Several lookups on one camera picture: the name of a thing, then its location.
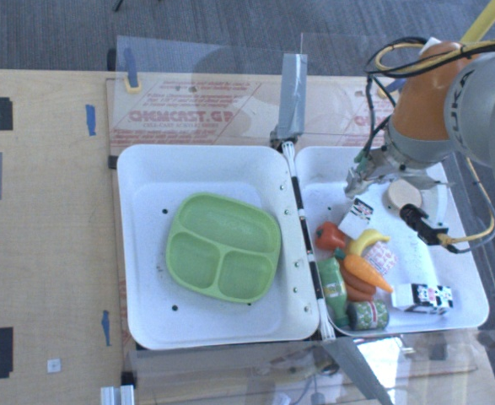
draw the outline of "clear plastic panel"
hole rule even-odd
[[[132,351],[127,364],[137,383],[137,404],[495,405],[483,341],[468,330],[340,337],[330,343]]]
[[[120,36],[111,154],[136,143],[269,145],[282,62],[282,51]]]

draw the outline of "small box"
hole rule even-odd
[[[351,239],[358,239],[368,228],[373,211],[373,208],[367,203],[357,197],[354,198],[352,206],[350,206],[341,223],[339,223],[339,230]]]
[[[401,311],[442,315],[453,308],[451,287],[426,283],[396,285],[391,304]]]
[[[364,258],[373,264],[382,276],[385,276],[391,268],[397,264],[397,256],[383,242],[377,241],[372,245]]]

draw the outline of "toy carrot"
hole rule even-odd
[[[358,291],[361,291],[362,293],[373,295],[376,293],[376,287],[374,285],[371,285],[370,283],[365,282],[364,280],[358,278],[358,276],[355,276],[351,274],[344,266],[344,261],[343,260],[338,260],[339,266],[341,267],[341,276],[342,279],[345,281],[346,285],[350,285],[351,287],[357,289]]]
[[[364,293],[359,289],[355,289],[352,285],[345,282],[345,289],[347,290],[348,301],[373,301],[374,296],[372,294]]]
[[[333,222],[324,222],[316,229],[315,234],[316,247],[325,251],[334,251],[337,247],[344,249],[347,244],[347,235]]]
[[[393,292],[390,284],[386,282],[384,276],[365,258],[355,253],[349,253],[345,256],[344,266],[348,272],[363,279],[368,284],[379,287],[388,293]]]

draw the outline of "gray carpet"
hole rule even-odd
[[[365,60],[385,41],[406,35],[457,41],[490,0],[124,0],[114,12],[116,1],[0,0],[0,68],[106,70],[107,52],[118,36],[134,36],[251,49],[243,62],[235,62],[253,73],[278,73],[279,66],[260,50],[277,57],[299,52],[303,34],[310,74],[363,75]],[[337,38],[339,47],[325,41],[328,37]],[[485,36],[490,38],[495,24]],[[462,158],[444,165],[458,178]],[[495,202],[491,171],[479,171]],[[470,198],[476,206],[465,218],[474,231],[485,211],[473,185],[464,184],[466,194],[458,201]],[[495,240],[476,256],[490,289],[495,262],[487,260],[495,260]],[[495,331],[495,292],[489,300],[483,329]],[[495,369],[493,338],[486,334],[484,341]]]

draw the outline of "green plate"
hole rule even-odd
[[[201,294],[238,303],[260,299],[272,286],[281,230],[264,210],[200,192],[176,213],[166,248],[174,280]]]

